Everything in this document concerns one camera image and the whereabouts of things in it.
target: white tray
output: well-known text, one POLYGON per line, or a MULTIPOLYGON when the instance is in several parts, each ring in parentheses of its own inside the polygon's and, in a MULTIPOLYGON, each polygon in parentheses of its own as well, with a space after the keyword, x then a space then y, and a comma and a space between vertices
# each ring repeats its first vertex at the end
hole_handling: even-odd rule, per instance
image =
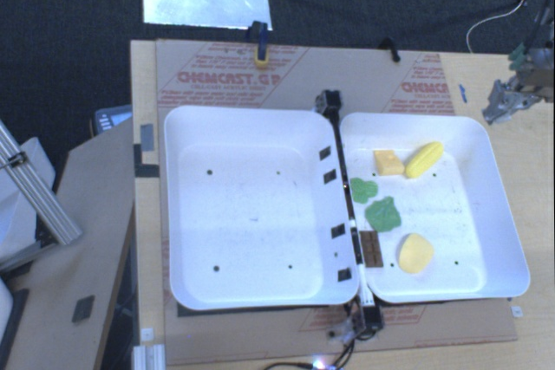
POLYGON ((402 217, 401 227, 378 235, 384 267, 366 269, 375 295, 387 302, 424 302, 509 297, 527 290, 530 274, 482 125, 466 117, 350 114, 341 132, 349 178, 378 184, 375 198, 354 203, 359 230, 372 230, 364 210, 386 196, 394 198, 402 217), (395 150, 405 161, 434 140, 445 152, 419 178, 377 175, 374 150, 395 150), (435 251, 416 275, 397 263, 402 239, 413 232, 435 251))
POLYGON ((356 294, 336 142, 324 117, 179 107, 166 117, 165 141, 178 302, 193 309, 328 305, 356 294), (333 171, 336 179, 324 183, 333 171), (344 234, 332 236, 336 227, 344 234))

